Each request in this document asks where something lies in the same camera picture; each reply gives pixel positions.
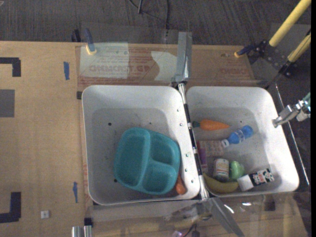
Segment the bottle cap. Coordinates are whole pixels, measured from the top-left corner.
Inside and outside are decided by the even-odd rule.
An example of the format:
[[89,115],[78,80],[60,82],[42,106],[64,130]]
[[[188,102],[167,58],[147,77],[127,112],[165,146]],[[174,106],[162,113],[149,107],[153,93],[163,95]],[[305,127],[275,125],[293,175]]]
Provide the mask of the bottle cap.
[[243,192],[248,191],[254,187],[248,175],[238,178],[237,182]]
[[228,147],[229,146],[229,141],[227,139],[222,140],[222,145],[223,145],[224,148]]

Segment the yellow stick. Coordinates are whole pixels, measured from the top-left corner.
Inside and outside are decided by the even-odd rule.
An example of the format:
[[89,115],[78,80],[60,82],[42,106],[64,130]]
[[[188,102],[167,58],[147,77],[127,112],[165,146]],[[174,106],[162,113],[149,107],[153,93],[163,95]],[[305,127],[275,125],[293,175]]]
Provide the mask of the yellow stick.
[[306,35],[306,37],[302,40],[302,42],[297,46],[297,48],[292,51],[287,59],[290,62],[296,62],[298,58],[309,48],[312,41],[312,33]]
[[280,43],[280,41],[284,38],[284,36],[288,33],[288,31],[296,23],[296,21],[302,16],[302,14],[307,10],[311,3],[312,0],[301,0],[297,4],[291,14],[288,16],[288,18],[280,26],[278,31],[270,39],[270,46],[276,47]]

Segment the yellow banana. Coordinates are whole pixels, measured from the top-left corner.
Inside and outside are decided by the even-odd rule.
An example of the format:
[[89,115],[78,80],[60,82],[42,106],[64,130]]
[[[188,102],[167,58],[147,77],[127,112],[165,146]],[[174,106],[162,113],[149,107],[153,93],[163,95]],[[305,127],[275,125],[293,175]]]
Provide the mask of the yellow banana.
[[228,182],[221,183],[214,178],[207,176],[205,173],[203,174],[204,180],[206,182],[207,188],[212,192],[217,193],[232,193],[238,188],[238,182]]

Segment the dark floor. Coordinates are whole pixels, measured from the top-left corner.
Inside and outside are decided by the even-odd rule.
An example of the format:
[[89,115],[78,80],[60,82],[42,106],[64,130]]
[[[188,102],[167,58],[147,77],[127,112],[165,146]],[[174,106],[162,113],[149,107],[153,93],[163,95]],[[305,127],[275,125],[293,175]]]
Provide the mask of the dark floor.
[[[144,0],[143,14],[137,14],[128,0],[0,1],[4,1],[0,5],[0,40],[71,41],[74,29],[82,32],[89,27],[95,41],[160,43],[166,41],[167,27],[168,43],[176,43],[177,31],[189,29],[194,44],[247,45],[268,39],[300,0]],[[297,24],[304,31],[311,25],[311,7]],[[285,48],[292,50],[295,45],[289,43]],[[292,78],[279,82],[285,105],[310,91],[310,57],[308,50],[298,60]],[[310,181],[310,120],[292,121],[291,125]],[[298,201],[310,231],[310,196],[298,195]]]

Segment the divided teal bowl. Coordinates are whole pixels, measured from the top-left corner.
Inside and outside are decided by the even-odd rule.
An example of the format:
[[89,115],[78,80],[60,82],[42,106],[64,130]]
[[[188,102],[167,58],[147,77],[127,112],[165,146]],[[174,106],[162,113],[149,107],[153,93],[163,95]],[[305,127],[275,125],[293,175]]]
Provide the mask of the divided teal bowl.
[[163,195],[174,187],[180,167],[180,148],[169,137],[148,129],[126,130],[117,148],[114,176],[125,187]]

